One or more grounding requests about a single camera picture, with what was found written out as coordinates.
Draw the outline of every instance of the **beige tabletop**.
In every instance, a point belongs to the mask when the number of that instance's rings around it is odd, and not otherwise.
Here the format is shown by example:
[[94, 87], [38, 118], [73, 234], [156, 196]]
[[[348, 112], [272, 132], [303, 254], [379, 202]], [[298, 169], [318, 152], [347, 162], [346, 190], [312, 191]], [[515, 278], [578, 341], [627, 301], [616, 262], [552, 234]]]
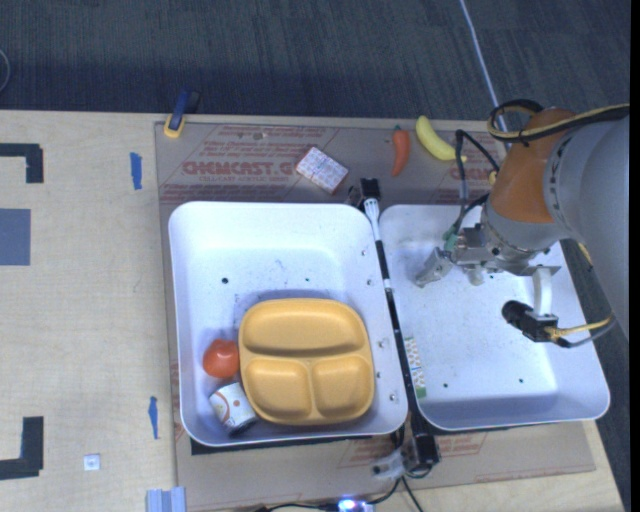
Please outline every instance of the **beige tabletop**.
[[[19, 457], [23, 418], [44, 418], [44, 468], [0, 480], [0, 510], [144, 510], [147, 490], [178, 483], [154, 140], [154, 123], [165, 117], [0, 112], [0, 143], [39, 144], [45, 169], [44, 183], [27, 184], [24, 158], [0, 157], [0, 208], [31, 212], [30, 264], [0, 265], [0, 460]], [[141, 188], [132, 184], [130, 153], [142, 159]], [[595, 423], [583, 427], [594, 471], [416, 495], [429, 511], [623, 510]], [[85, 470], [90, 454], [100, 455], [97, 471]], [[377, 510], [412, 508], [398, 492]]]

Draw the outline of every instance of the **black fabric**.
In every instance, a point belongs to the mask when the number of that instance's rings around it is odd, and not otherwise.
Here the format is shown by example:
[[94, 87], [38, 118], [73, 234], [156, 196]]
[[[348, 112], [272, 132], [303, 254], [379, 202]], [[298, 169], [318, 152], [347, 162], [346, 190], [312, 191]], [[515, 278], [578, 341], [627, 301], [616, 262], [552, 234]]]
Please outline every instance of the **black fabric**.
[[[575, 112], [630, 101], [631, 0], [2, 0], [12, 77], [0, 108], [484, 120], [529, 98]], [[0, 84], [3, 80], [0, 59]], [[608, 314], [567, 250], [589, 321]], [[630, 510], [629, 344], [598, 352], [611, 387], [598, 427]]]

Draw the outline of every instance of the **white can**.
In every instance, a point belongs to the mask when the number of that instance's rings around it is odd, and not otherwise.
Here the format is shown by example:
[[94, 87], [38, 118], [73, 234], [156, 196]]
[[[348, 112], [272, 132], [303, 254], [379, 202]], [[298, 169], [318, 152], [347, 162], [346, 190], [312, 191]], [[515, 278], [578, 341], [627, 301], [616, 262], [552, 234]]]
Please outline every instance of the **white can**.
[[221, 387], [209, 397], [216, 417], [230, 434], [246, 430], [257, 416], [239, 382]]

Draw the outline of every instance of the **orange divided tray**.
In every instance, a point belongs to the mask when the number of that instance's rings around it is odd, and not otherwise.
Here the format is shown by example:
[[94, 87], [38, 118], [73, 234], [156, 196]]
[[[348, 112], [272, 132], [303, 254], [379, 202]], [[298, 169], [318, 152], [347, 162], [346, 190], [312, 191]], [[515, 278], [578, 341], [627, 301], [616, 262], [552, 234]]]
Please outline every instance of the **orange divided tray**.
[[245, 313], [238, 345], [245, 393], [265, 420], [339, 423], [362, 416], [373, 401], [367, 330], [342, 302], [260, 302]]

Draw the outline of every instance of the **yellow banana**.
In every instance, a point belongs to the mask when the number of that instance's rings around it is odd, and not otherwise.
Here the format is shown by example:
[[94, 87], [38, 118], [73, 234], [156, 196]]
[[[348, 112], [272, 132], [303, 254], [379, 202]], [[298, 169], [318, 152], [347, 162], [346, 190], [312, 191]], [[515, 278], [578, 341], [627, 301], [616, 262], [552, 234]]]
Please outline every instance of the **yellow banana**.
[[[436, 133], [427, 116], [418, 117], [416, 135], [425, 149], [438, 160], [455, 160], [455, 148]], [[466, 162], [466, 160], [467, 157], [462, 155], [462, 161]]]

